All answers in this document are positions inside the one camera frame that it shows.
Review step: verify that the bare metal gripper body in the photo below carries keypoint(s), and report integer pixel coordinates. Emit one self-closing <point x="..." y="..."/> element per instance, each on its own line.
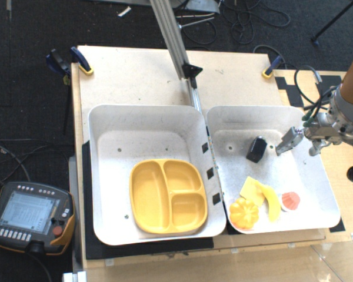
<point x="326" y="129"/>

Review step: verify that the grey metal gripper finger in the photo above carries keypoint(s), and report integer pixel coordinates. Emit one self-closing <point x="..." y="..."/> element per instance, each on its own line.
<point x="317" y="148"/>
<point x="289" y="140"/>

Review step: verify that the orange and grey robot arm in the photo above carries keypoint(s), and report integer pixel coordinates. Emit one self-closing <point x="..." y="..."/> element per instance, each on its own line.
<point x="348" y="98"/>

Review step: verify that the black bottle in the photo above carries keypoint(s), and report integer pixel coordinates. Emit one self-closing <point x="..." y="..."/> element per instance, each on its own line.
<point x="256" y="149"/>

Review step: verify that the white plastic tray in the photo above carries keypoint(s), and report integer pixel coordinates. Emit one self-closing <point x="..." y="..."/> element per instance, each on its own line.
<point x="309" y="192"/>
<point x="114" y="169"/>

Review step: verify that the red jelly cup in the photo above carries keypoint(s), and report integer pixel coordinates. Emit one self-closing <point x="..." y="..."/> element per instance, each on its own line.
<point x="291" y="201"/>

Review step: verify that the yellow cheese slice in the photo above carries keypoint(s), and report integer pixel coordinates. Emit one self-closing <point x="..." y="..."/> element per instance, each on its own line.
<point x="250" y="190"/>

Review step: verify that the yellow banana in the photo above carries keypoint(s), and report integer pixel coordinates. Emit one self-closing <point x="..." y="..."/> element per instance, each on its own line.
<point x="273" y="203"/>

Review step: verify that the thin black and white rod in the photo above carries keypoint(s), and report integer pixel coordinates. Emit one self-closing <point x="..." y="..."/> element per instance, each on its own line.
<point x="211" y="150"/>

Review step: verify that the yellow pumpkin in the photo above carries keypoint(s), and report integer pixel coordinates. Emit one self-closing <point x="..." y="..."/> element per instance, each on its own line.
<point x="244" y="213"/>

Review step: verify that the yellow divided plate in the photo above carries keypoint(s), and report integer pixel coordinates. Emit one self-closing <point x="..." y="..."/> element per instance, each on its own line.
<point x="148" y="195"/>

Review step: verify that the pale wood board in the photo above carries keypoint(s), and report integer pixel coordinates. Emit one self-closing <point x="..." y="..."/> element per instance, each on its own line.
<point x="129" y="75"/>

